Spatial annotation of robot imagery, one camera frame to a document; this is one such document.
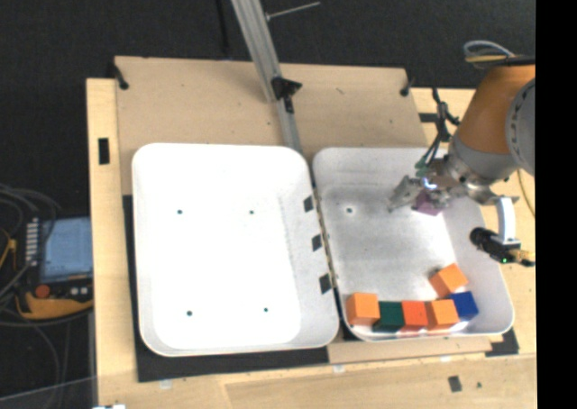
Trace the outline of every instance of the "black floor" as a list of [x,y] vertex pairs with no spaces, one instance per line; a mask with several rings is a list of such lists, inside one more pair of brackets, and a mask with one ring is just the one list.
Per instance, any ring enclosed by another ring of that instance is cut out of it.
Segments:
[[[536,53],[536,0],[262,0],[269,13],[315,1],[270,22],[281,61],[402,67],[416,86],[475,87],[482,73],[463,61],[465,42]],[[0,0],[0,55],[0,183],[82,214],[87,77],[109,76],[115,55],[248,59],[228,0],[223,22],[216,0]],[[67,328],[46,335],[66,379],[82,378],[86,318]],[[50,385],[52,366],[34,329],[0,327],[0,397]]]

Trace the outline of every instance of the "orange cube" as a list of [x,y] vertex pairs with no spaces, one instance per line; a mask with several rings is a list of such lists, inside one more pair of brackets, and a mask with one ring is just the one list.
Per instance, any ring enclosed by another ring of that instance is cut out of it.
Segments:
[[405,318],[405,325],[401,328],[401,332],[418,332],[428,326],[425,302],[404,300],[400,304]]
[[355,292],[346,301],[349,324],[370,326],[380,319],[379,298],[376,294]]
[[429,282],[440,297],[447,297],[459,287],[465,286],[469,279],[467,279],[456,263],[452,263],[437,271],[429,278]]
[[426,315],[429,321],[427,327],[429,331],[449,329],[459,322],[459,314],[452,299],[426,302]]

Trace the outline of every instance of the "red button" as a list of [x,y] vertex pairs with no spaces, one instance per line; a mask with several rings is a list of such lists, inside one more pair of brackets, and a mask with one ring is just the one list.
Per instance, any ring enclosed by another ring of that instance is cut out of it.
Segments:
[[50,288],[45,284],[40,284],[39,286],[36,287],[34,293],[38,298],[48,298],[48,296],[50,295]]

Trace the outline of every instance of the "red-orange cube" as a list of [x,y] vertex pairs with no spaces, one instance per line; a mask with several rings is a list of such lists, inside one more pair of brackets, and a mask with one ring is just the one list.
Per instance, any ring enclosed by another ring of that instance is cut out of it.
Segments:
[[349,324],[371,326],[380,319],[379,298],[376,294],[355,292],[346,301]]
[[405,325],[401,328],[401,332],[418,332],[428,326],[425,302],[404,300],[401,302],[401,307],[405,318]]
[[469,283],[469,279],[463,274],[456,263],[444,267],[429,278],[429,282],[439,297],[447,297],[459,287]]
[[459,322],[459,314],[452,299],[433,300],[426,302],[426,316],[429,321],[429,331],[449,329]]

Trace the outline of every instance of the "blue block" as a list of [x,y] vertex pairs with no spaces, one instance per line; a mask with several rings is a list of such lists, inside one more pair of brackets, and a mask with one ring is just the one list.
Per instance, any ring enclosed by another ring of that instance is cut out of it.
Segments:
[[451,294],[450,298],[453,299],[459,318],[463,321],[469,321],[479,314],[479,309],[471,292],[457,292]]

